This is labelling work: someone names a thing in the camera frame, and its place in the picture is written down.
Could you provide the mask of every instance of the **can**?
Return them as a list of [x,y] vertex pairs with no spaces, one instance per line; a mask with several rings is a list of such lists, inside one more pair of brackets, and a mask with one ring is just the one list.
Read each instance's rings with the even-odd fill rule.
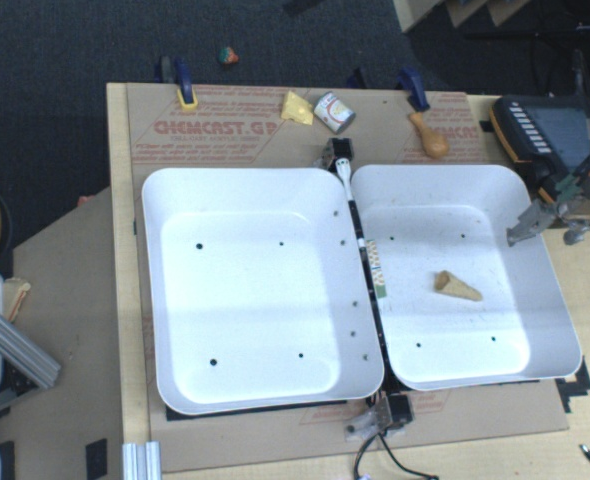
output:
[[317,100],[313,112],[335,133],[343,132],[355,119],[355,112],[344,105],[332,91]]

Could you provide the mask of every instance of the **black electronic device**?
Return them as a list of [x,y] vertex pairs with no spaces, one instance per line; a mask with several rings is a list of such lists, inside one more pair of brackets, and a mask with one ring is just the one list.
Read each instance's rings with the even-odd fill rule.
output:
[[495,133],[532,192],[554,203],[573,184],[590,184],[590,101],[507,95],[491,107]]

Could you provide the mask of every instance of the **tan cone-shaped object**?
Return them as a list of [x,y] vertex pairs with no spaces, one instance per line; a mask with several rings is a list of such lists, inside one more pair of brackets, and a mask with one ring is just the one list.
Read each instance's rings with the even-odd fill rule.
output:
[[435,277],[435,290],[444,295],[461,297],[474,301],[482,300],[482,294],[475,288],[468,286],[464,281],[455,277],[448,270],[442,270]]

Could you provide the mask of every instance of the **empty white tray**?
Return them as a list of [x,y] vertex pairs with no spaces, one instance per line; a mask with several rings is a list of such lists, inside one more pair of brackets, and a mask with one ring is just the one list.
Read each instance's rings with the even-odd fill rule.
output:
[[169,407],[198,415],[377,391],[379,340],[334,175],[169,168],[142,199]]
[[[380,305],[391,367],[429,390],[564,377],[581,351],[543,238],[509,247],[530,199],[496,165],[365,166],[352,180],[386,284]],[[448,270],[482,293],[436,293]]]

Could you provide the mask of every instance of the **cardboard sheet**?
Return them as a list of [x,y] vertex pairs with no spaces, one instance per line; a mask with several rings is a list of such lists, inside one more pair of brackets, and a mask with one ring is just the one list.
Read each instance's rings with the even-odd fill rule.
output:
[[[352,453],[344,422],[365,410],[363,401],[169,420],[155,383],[148,259],[141,188],[146,177],[169,166],[312,166],[330,137],[312,126],[280,118],[289,90],[313,103],[325,89],[195,86],[199,101],[184,112],[172,85],[128,84],[128,110],[140,268],[151,438],[161,444],[164,472]],[[405,91],[333,90],[357,115],[341,137],[352,139],[353,169],[366,164],[487,163],[483,134],[463,93],[429,93],[425,122],[445,133],[451,152],[424,155],[407,116]],[[416,446],[568,428],[554,381],[411,392],[416,420],[390,439]]]

